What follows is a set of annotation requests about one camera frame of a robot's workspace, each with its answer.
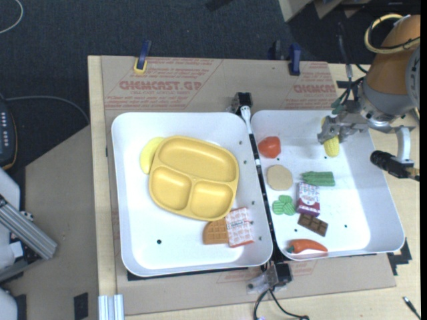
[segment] blue clamp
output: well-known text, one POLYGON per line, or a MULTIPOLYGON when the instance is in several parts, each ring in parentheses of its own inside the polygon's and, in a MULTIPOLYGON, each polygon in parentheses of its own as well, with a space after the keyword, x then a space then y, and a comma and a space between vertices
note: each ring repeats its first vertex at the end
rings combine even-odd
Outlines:
POLYGON ((133 70, 140 75, 145 73, 145 70, 147 69, 147 61, 145 59, 148 56, 150 48, 151 40, 145 40, 142 43, 141 53, 139 54, 139 57, 135 60, 133 70))
POLYGON ((292 76, 300 75, 300 59, 301 59, 301 47, 297 43, 289 46, 289 74, 292 76))

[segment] white cord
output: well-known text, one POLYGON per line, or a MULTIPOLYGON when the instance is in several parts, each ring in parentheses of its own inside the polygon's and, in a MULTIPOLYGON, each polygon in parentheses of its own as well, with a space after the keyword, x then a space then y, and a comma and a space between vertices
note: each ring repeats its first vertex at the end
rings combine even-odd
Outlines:
POLYGON ((18 25, 18 24, 21 22, 22 17, 24 16, 24 7, 22 6, 22 3, 21 3, 19 0, 14 0, 14 1, 16 1, 16 2, 17 2, 17 4, 19 5, 19 8, 21 9, 21 15, 19 16, 18 20, 16 20, 16 22, 15 22, 12 26, 9 26, 8 28, 6 28, 6 29, 4 29, 4 30, 1 30, 1 31, 0 31, 0 34, 2 34, 2 33, 4 33, 4 32, 8 32, 8 31, 10 31, 12 28, 14 28, 16 25, 18 25))

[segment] electronic device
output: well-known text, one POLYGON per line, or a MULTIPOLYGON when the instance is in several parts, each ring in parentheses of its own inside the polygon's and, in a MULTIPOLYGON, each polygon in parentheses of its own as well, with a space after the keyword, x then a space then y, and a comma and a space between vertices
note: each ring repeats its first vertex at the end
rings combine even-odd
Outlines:
POLYGON ((0 100, 0 167, 10 168, 17 154, 17 132, 12 114, 6 103, 0 100))

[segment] toy chocolate bar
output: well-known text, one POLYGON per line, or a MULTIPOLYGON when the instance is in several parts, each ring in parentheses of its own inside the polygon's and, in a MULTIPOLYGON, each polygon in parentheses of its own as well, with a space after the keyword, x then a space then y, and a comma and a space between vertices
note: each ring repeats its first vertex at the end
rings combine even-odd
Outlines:
POLYGON ((321 221, 316 217, 306 215, 304 213, 300 215, 300 218, 298 219, 298 224, 323 237, 325 237, 326 230, 328 230, 327 222, 321 221))

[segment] green toy vegetable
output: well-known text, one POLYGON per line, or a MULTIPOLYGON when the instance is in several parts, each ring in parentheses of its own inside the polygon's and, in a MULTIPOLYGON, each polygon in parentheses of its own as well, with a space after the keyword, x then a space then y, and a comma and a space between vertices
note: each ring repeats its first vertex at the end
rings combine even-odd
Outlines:
POLYGON ((292 198, 289 195, 280 195, 279 200, 273 202, 273 212, 276 215, 288 215, 292 216, 295 214, 295 206, 292 203, 292 198))
POLYGON ((304 183, 315 186, 335 186, 334 174, 332 172, 305 172, 302 173, 304 183))

